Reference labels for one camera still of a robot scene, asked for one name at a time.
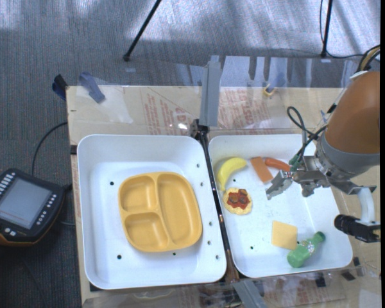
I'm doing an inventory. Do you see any orange sausage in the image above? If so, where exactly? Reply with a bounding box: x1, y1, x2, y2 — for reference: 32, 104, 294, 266
264, 157, 291, 173

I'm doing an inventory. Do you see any yellow cheese slice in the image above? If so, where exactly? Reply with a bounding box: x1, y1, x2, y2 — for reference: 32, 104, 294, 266
271, 219, 299, 251

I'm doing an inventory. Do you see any yellow divided plate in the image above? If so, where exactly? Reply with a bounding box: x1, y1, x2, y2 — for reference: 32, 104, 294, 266
117, 171, 203, 253

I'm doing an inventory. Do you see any orange flat rectangular slice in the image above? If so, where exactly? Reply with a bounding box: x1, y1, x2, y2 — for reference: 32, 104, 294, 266
250, 156, 275, 184

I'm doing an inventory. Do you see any green plastic bottle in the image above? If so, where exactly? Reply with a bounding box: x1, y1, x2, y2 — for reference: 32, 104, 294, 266
286, 230, 327, 269

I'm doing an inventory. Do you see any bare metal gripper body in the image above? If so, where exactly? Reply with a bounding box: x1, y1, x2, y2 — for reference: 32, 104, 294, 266
291, 155, 333, 189

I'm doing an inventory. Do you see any brown cardboard board red print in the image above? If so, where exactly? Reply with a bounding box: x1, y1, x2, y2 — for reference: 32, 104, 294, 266
65, 85, 381, 308

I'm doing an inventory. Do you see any black cylinder on white bracket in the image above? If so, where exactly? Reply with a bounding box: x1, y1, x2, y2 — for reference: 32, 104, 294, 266
333, 185, 381, 244

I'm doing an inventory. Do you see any yellow banana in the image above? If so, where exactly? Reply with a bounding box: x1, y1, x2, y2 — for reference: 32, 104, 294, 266
216, 157, 248, 193

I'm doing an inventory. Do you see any white plastic tray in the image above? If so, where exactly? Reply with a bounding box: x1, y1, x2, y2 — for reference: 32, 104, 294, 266
207, 133, 354, 279
76, 133, 228, 291

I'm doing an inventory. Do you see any round toy pizza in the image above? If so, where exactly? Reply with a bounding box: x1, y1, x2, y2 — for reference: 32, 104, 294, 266
222, 187, 253, 216

